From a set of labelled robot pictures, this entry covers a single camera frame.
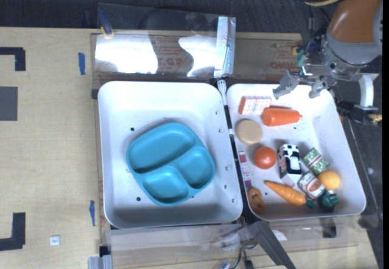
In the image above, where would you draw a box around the orange tomato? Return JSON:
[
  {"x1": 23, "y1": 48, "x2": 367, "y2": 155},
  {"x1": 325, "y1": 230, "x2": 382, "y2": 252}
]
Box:
[{"x1": 253, "y1": 146, "x2": 278, "y2": 170}]

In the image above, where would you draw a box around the black and white milk carton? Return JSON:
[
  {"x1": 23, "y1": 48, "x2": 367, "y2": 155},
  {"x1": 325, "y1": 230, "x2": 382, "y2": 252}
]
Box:
[{"x1": 277, "y1": 143, "x2": 303, "y2": 187}]

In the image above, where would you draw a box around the red and white can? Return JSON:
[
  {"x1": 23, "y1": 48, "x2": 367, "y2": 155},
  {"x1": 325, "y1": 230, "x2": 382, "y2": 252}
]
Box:
[{"x1": 297, "y1": 171, "x2": 326, "y2": 200}]

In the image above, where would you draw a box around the brown doughnut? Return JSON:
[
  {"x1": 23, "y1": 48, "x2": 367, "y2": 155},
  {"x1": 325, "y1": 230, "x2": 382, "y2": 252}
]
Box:
[{"x1": 247, "y1": 187, "x2": 267, "y2": 214}]

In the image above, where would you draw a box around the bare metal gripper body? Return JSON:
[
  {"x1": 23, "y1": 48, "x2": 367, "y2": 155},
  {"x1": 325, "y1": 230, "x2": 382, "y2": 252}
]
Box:
[{"x1": 299, "y1": 60, "x2": 363, "y2": 84}]

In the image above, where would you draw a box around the green and white can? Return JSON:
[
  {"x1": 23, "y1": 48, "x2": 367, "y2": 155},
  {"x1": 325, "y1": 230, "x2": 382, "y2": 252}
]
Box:
[{"x1": 301, "y1": 147, "x2": 330, "y2": 175}]

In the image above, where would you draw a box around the blue divided plate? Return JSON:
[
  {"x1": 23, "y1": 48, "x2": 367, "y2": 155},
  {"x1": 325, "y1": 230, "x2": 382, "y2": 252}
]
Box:
[{"x1": 125, "y1": 121, "x2": 217, "y2": 207}]

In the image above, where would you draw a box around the white plastic tray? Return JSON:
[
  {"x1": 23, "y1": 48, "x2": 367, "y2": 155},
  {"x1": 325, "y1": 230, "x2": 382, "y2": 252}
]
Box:
[
  {"x1": 97, "y1": 80, "x2": 244, "y2": 230},
  {"x1": 225, "y1": 83, "x2": 367, "y2": 222}
]

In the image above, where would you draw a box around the orange and white carton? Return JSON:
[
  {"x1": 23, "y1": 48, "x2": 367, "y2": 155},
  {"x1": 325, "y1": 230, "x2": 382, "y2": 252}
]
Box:
[{"x1": 238, "y1": 95, "x2": 272, "y2": 116}]

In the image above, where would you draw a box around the orange carrot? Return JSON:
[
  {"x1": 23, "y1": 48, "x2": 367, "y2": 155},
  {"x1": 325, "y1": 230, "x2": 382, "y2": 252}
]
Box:
[{"x1": 263, "y1": 180, "x2": 316, "y2": 209}]

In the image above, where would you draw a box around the yellow lemon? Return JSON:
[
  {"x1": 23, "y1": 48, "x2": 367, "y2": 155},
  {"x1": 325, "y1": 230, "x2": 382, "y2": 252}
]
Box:
[{"x1": 317, "y1": 169, "x2": 341, "y2": 191}]

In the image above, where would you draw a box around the tan round biscuit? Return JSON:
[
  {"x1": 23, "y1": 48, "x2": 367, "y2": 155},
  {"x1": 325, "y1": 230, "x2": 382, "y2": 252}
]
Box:
[{"x1": 235, "y1": 118, "x2": 264, "y2": 145}]

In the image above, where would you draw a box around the orange bottle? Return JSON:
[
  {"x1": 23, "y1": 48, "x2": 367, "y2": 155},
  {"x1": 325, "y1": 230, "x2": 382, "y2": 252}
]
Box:
[{"x1": 261, "y1": 106, "x2": 303, "y2": 127}]

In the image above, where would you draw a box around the red and white packet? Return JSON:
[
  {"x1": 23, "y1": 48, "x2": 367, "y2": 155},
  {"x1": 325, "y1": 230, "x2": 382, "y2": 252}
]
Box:
[{"x1": 238, "y1": 150, "x2": 253, "y2": 189}]

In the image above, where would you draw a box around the green broccoli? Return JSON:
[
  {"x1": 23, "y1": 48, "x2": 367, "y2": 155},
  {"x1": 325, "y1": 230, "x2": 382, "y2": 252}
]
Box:
[{"x1": 317, "y1": 189, "x2": 340, "y2": 213}]

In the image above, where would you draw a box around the black cylinder on white bracket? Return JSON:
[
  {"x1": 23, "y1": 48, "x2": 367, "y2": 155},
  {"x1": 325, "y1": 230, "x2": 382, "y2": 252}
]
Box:
[{"x1": 336, "y1": 74, "x2": 382, "y2": 124}]

